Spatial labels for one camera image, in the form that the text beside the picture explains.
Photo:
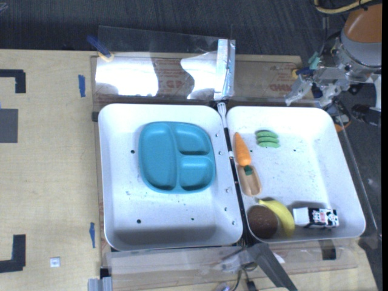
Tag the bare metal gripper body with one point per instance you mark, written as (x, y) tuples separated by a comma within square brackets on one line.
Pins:
[(341, 71)]

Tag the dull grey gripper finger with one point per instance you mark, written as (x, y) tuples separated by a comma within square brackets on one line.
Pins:
[(329, 95), (298, 89)]

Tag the green pea pods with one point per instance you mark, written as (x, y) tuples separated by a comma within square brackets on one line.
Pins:
[(267, 139)]

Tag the white plastic tray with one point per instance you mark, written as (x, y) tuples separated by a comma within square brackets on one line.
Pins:
[(121, 177), (306, 174)]

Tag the orange carrot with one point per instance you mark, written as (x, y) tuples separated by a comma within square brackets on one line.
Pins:
[(242, 151)]

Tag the white carton with black print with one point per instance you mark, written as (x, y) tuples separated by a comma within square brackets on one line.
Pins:
[(316, 217)]

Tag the yellow banana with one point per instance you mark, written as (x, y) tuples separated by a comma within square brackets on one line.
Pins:
[(285, 215)]

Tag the brown round biscuit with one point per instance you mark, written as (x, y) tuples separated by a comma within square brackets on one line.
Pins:
[(262, 222)]

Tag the blue divided plate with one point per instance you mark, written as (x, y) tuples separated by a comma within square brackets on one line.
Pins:
[(157, 156)]

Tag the black cylinder on white bracket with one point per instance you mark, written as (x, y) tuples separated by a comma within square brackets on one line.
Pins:
[(366, 115)]

